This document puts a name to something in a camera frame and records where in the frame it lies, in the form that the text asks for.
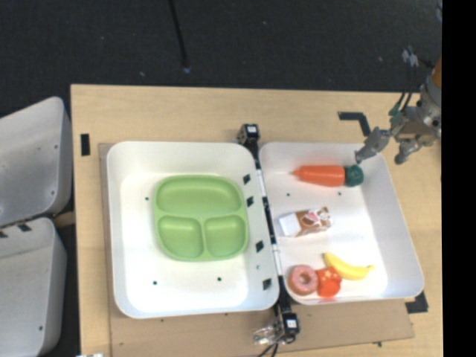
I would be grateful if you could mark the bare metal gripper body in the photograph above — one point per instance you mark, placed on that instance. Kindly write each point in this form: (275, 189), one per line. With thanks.
(424, 123)

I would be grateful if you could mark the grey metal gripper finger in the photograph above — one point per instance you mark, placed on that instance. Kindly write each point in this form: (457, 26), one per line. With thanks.
(407, 151)
(373, 143)

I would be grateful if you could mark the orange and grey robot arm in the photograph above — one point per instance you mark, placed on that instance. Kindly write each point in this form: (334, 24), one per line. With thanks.
(438, 73)

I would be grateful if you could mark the orange carrot with green top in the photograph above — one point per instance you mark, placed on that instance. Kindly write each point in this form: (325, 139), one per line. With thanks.
(323, 175)

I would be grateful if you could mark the white plastic tray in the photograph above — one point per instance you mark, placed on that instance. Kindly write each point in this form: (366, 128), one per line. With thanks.
(186, 296)
(386, 236)

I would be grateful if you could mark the brown and white carton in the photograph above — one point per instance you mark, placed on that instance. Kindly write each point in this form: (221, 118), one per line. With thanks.
(303, 222)

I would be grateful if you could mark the thin black and white rod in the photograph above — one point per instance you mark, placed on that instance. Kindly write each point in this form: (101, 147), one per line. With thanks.
(268, 214)

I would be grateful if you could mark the yellow banana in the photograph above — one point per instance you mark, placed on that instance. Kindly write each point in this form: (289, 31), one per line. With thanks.
(346, 268)

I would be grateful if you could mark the red packet with yellow spots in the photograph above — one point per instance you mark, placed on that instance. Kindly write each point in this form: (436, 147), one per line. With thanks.
(329, 283)

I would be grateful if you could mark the pink doughnut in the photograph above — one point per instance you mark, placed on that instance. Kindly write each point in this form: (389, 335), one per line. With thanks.
(297, 286)

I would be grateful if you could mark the green divided plate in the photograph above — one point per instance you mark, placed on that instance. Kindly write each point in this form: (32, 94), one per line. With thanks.
(199, 199)

